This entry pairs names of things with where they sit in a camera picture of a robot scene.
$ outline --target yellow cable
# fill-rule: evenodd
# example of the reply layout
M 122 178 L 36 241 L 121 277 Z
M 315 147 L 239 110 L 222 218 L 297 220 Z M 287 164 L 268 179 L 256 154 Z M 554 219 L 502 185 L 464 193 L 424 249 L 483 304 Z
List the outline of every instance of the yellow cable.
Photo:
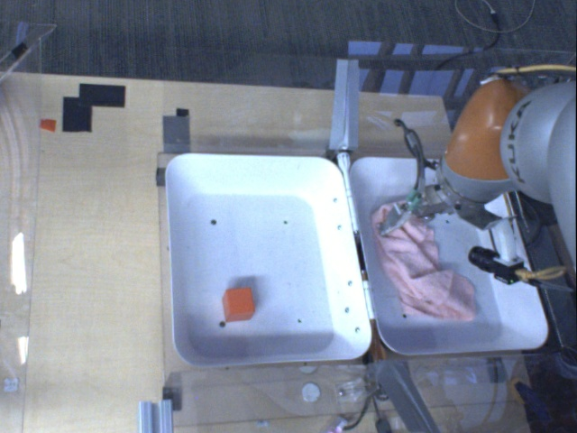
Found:
M 560 278 L 566 272 L 567 269 L 564 266 L 552 266 L 551 268 L 545 268 L 544 270 L 535 272 L 526 269 L 520 269 L 516 270 L 515 274 L 523 282 L 528 282 L 533 279 L 537 279 L 539 281 L 550 281 L 551 279 Z
M 527 72 L 541 72 L 544 70 L 560 70 L 564 72 L 576 73 L 575 66 L 566 66 L 564 64 L 536 64 L 534 66 L 523 66 L 520 68 L 505 68 L 498 70 L 495 74 L 524 74 Z

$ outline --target pink cloth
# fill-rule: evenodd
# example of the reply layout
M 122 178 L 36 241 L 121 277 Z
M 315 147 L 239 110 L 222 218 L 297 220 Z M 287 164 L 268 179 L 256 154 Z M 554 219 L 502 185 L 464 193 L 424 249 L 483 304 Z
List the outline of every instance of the pink cloth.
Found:
M 372 215 L 380 265 L 395 284 L 408 315 L 469 321 L 475 317 L 475 289 L 459 274 L 439 270 L 439 249 L 434 231 L 413 216 L 386 236 L 379 234 L 392 205 Z

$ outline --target wooden surface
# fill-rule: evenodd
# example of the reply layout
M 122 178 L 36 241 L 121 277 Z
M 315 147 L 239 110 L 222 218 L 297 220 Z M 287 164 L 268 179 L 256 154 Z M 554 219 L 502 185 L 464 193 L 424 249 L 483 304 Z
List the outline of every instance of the wooden surface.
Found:
M 64 134 L 62 98 L 76 97 L 80 82 L 126 85 L 126 107 L 95 107 L 93 133 Z M 138 402 L 159 400 L 166 309 L 155 171 L 162 116 L 174 115 L 176 107 L 190 109 L 193 147 L 225 151 L 222 146 L 231 145 L 247 152 L 264 144 L 281 152 L 283 143 L 289 151 L 321 152 L 332 101 L 325 91 L 42 78 L 42 117 L 58 125 L 56 133 L 41 136 L 26 433 L 135 431 Z M 362 97 L 363 117 L 378 123 L 362 118 L 362 145 L 404 154 L 398 130 L 380 131 L 389 127 L 389 115 L 402 112 L 401 106 L 387 106 L 389 101 Z M 409 125 L 423 104 L 411 106 L 417 115 L 405 117 Z M 446 123 L 435 120 L 420 125 L 430 155 L 439 155 L 448 139 Z M 222 399 L 223 409 L 226 403 Z M 439 405 L 434 415 L 442 419 L 443 409 Z M 268 426 L 248 422 L 176 431 L 317 431 L 327 421 L 280 419 Z M 371 414 L 358 431 L 372 432 L 373 425 Z

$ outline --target white tray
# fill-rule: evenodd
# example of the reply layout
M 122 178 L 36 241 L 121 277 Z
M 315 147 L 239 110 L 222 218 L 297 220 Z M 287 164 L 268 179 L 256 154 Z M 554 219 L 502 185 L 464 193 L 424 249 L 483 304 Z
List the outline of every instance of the white tray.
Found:
M 183 154 L 166 173 L 174 344 L 197 366 L 351 360 L 371 326 L 340 171 L 308 157 Z M 226 323 L 222 297 L 256 312 Z
M 548 325 L 537 289 L 520 282 L 506 285 L 472 266 L 467 261 L 468 252 L 475 245 L 492 248 L 490 234 L 457 215 L 436 216 L 429 225 L 435 230 L 442 268 L 452 269 L 473 283 L 476 318 L 460 322 L 403 317 L 397 291 L 379 264 L 371 214 L 382 204 L 403 199 L 412 189 L 416 175 L 414 159 L 364 158 L 359 159 L 351 171 L 362 250 L 382 341 L 403 355 L 498 352 L 541 346 L 547 338 Z M 491 205 L 506 209 L 503 198 Z M 522 245 L 517 253 L 525 254 Z

